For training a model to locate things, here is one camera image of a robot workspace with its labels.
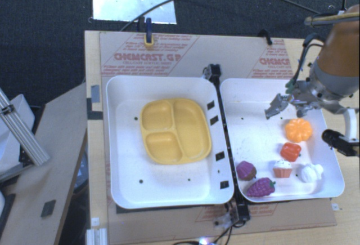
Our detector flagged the yellow divided plate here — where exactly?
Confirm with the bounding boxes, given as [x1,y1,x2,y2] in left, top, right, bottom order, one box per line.
[139,97,212,166]

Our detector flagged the orange toy pumpkin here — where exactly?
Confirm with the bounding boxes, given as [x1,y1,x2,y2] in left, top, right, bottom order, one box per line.
[285,118,313,143]

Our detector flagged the black block with thin wires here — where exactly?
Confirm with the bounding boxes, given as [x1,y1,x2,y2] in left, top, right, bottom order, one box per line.
[224,200,251,225]
[202,63,223,81]

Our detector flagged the white toy garlic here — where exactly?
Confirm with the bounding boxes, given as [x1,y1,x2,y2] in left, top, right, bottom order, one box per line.
[300,163,324,183]

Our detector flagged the thin black rod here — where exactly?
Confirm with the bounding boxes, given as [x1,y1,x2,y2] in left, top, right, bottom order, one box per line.
[213,74,248,211]

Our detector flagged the pink and white toy cupcake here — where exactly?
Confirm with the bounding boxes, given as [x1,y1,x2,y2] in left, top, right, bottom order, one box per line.
[272,159,294,179]

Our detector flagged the red toy bell pepper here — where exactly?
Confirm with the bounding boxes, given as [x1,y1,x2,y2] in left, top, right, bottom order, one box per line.
[280,142,302,162]

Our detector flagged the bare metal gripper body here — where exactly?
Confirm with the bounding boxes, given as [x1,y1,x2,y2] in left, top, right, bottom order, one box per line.
[289,80,356,115]

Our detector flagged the brown cardboard board red print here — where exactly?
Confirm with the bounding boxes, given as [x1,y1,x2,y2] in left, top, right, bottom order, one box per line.
[99,30,338,239]

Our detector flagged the black cylinder on white bracket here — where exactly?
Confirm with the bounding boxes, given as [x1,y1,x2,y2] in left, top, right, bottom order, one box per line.
[321,108,360,157]

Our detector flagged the white plastic tray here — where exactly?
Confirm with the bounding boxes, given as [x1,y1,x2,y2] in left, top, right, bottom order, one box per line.
[105,75,235,210]
[219,78,345,204]

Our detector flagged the purple toy grapes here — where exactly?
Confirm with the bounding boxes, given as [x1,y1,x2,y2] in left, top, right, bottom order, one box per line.
[246,177,276,198]

